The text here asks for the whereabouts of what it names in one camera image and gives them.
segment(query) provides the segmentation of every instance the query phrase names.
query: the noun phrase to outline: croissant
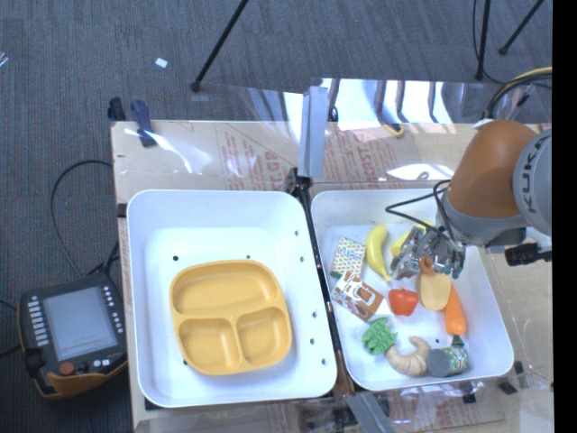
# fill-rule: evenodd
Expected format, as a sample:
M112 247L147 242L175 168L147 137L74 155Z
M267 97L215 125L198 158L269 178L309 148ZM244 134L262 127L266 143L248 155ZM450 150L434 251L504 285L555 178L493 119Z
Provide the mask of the croissant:
M417 349L410 355L402 355L398 352L397 345L392 345L385 356L390 366L399 373L417 377L426 372L426 357L431 351L431 346L420 336L412 336L409 340Z

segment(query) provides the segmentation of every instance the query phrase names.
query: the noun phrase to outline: gray carpet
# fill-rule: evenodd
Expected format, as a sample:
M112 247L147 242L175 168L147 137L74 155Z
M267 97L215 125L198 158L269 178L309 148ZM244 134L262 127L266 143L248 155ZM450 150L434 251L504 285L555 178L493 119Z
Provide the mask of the gray carpet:
M76 278L50 218L58 176L83 160L111 161L108 103L146 101L152 119L216 118L191 100L196 78L241 0L0 0L0 299ZM506 56L498 49L537 0L491 0L483 82L552 65L553 0ZM484 0L250 0L204 83L303 93L312 78L475 81ZM162 69L154 61L169 62ZM546 101L538 105L551 107ZM72 171L56 219L78 269L116 240L112 173ZM119 268L112 276L120 283ZM0 351L18 343L16 313L0 304ZM67 401L36 391L20 351L0 361L3 432L125 433L127 372Z

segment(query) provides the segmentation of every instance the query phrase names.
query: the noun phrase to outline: cable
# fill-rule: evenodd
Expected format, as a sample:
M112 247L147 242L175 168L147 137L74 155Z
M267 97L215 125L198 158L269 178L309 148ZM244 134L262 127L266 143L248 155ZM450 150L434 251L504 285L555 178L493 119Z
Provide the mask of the cable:
M18 308L16 306L14 306L12 303L10 303L9 301L6 301L5 299L0 299L0 303L5 304L7 307L10 307L14 310L18 310ZM20 348L20 344L16 344L13 346L9 346L8 348L0 351L0 357L4 357L6 355L11 354L12 352L16 351L18 348Z
M110 259L110 264L112 264L113 262L115 262L116 260L120 260L120 256L116 255L114 257L112 257ZM89 272L87 272L87 276L89 276L90 274L92 274L93 272L97 272L97 271L101 271L104 274L108 275L109 271L110 271L110 264L108 265L108 267L106 267L106 263L99 263L97 266L95 266L94 268L92 268L92 270L90 270Z
M435 186L433 187L433 192L431 192L430 194L425 194L424 196L420 196L418 198L411 198L408 200L404 200L402 202L398 202L397 204L392 204L390 206L385 207L385 211L387 213L391 213L392 215L397 215L399 217L403 217L406 218L407 220L410 220L414 223L417 223L418 225L422 225L422 226L426 226L428 229L431 229L432 231L436 232L438 235L442 236L444 239L448 240L448 241L453 241L453 236L451 235L451 237L447 236L443 231L441 231L439 228L437 228L436 226L430 225L429 223L416 218L414 216L411 215L407 215L406 213L402 213L402 212L398 212L397 210L393 210L393 208L395 207L401 207L401 206L405 206L408 204L413 204L415 202L419 202L420 200L425 200L426 198L431 198L431 197L435 197L436 201L437 201L437 205L440 207L442 206L440 199L438 198L438 195L445 192L445 189L438 189L438 187L443 184L443 183L447 183L450 180L441 180L438 183L435 184ZM442 216L444 218L444 220L446 222L448 222L448 218L446 218L446 213L444 212L444 210L442 210Z
M536 80L550 79L553 78L553 67L546 67L540 69L533 69L525 72L521 75L516 76L508 83L503 85L499 91L493 96L490 102L487 104L487 108L482 114L482 118L494 118L493 109L495 105L512 89L519 87L520 85L537 85Z
M79 277L82 278L85 275L82 274L82 272L78 269L78 267L76 266L76 264L74 263L74 261L72 260L72 258L69 255L68 250L66 249L66 246L64 245L64 242L62 241L62 237L60 236L60 232L58 230L58 227L56 225L56 217L54 216L54 198L56 195L56 190L58 188L58 185L60 184L60 182L62 181L62 179L72 170L76 169L76 167L79 167L80 165L85 165L88 163L98 163L101 165L106 165L108 167L112 167L112 164L110 162L107 161L100 161L97 159L89 159L86 161L79 161L77 163L74 163L72 165L70 165L67 169L65 169L56 179L56 182L54 183L54 186L52 187L52 192L50 194L50 217L52 220L52 224L54 226L54 231L56 232L56 237L58 239L58 243L60 245L60 248L62 250L62 252L64 253L64 255L66 256L66 259L69 261L70 266L72 267L72 269L74 270L74 273ZM116 245L113 248L113 251L109 254L108 259L106 260L106 263L101 263L99 264L96 268L94 268L90 273L98 270L101 266L105 266L107 269L106 271L108 271L108 269L110 268L110 263L113 260L113 256L116 253L118 249L118 241L116 241Z

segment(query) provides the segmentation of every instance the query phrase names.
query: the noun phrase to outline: white plastic tray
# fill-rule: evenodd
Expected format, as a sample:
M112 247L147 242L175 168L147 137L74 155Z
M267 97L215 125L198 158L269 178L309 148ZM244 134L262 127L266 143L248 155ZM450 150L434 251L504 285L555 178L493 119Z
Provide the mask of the white plastic tray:
M287 193L145 190L128 204L136 364L142 393L166 408L312 398L336 364L300 203ZM293 331L288 355L248 373L206 375L183 362L169 287L185 267L251 258L276 275Z
M329 289L331 290L336 284L336 279L328 273L340 236L365 244L367 234L375 225L387 225L389 230L383 252L386 264L390 265L392 260L390 246L405 235L414 224L401 216L385 212L384 208L430 192L431 189L327 190L316 195L311 204L311 211ZM418 203L398 207L397 211L434 223L435 199L427 198ZM392 287L404 285L407 289L415 290L416 276L385 282L366 263L362 268L361 279L383 293L386 298ZM361 337L369 324L335 303L334 315L344 360L347 371L354 381L367 390L384 391L491 378L508 372L514 360L513 347L476 247L467 249L463 271L457 280L453 280L453 285L468 323L463 341L470 363L464 372L446 378L437 378L430 374L409 377L398 373L390 367L384 355L371 355L365 349ZM428 311L419 303L411 316L393 316L391 322L394 330L398 331L397 346L402 354L412 353L415 350L408 341L410 336L423 337L431 348L451 344L452 338L444 329L442 311Z

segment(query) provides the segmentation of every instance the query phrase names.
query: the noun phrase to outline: can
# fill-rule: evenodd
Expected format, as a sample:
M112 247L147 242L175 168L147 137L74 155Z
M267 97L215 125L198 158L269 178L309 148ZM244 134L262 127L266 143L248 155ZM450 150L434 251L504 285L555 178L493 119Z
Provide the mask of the can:
M469 365L469 355L461 346L431 350L426 357L426 369L434 377L461 373Z

